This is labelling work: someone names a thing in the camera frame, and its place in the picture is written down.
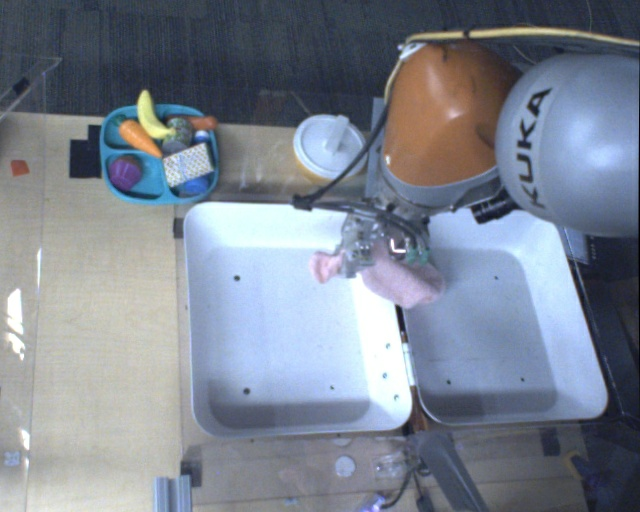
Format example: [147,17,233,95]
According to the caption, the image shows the small grey can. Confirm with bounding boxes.
[161,115,196,155]

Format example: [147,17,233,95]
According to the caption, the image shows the pink cloth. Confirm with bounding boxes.
[308,244,447,311]

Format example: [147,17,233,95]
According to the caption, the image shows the orange carrot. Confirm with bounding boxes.
[117,118,164,159]

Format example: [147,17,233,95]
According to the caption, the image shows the purple grapes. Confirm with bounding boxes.
[108,154,145,193]

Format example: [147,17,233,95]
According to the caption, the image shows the yellow cup with white lid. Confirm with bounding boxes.
[292,113,369,184]

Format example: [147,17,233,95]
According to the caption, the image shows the clear plastic bottle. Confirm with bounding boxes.
[373,450,422,481]

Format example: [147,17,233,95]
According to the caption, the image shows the blue divided plate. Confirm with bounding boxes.
[98,103,222,207]

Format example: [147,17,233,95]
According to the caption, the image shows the black cylinder on white bracket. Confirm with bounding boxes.
[470,190,518,225]

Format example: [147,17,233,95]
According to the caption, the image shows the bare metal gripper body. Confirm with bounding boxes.
[338,208,432,280]

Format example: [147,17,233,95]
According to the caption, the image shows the white plastic tray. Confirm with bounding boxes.
[182,200,414,440]
[398,206,610,427]

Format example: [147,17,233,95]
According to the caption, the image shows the yellow banana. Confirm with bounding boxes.
[135,89,177,141]

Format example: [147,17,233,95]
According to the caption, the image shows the patterned white carton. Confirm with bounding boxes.
[161,142,217,189]

